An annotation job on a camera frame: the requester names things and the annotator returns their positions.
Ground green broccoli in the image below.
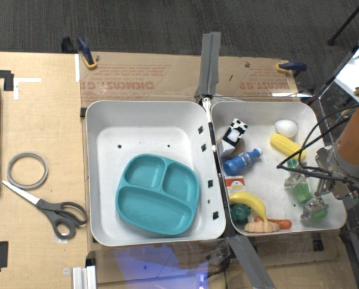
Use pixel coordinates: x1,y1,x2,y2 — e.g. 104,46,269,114
229,204,252,226

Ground teal divided plate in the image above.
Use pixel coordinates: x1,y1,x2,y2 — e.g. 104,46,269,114
115,154,201,237

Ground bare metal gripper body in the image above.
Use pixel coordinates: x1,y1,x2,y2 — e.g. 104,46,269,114
314,146,359,200

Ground yellow corn cob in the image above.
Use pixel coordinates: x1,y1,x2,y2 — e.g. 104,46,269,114
270,133,307,161

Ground orange sausage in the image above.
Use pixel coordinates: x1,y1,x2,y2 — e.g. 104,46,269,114
254,216,293,230

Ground brown cardboard board red print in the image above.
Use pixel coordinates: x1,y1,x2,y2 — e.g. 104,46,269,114
79,51,340,284

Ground grey tape roll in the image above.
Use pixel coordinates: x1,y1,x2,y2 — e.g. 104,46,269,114
6,151,49,191

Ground white plastic tray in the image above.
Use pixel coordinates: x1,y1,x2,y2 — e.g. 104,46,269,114
85,100,227,247
210,100,348,237

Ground tan bread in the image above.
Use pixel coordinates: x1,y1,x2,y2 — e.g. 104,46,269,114
243,220,281,234

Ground red and white carton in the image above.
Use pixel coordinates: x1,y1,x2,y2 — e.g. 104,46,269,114
224,175,246,199

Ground blue plastic bottle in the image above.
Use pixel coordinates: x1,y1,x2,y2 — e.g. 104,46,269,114
223,148,263,176

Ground grey handled scissors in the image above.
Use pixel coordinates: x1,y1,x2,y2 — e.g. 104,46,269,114
1,179,89,240

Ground yellow banana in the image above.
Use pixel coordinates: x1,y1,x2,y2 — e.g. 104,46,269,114
228,191,269,223

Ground black and white milk carton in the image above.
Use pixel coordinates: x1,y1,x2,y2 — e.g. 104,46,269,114
218,118,249,158

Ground white egg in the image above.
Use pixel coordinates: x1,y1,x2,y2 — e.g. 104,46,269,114
274,119,298,138

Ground green clear plastic bottle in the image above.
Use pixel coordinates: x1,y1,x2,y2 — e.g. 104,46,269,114
287,159,314,205

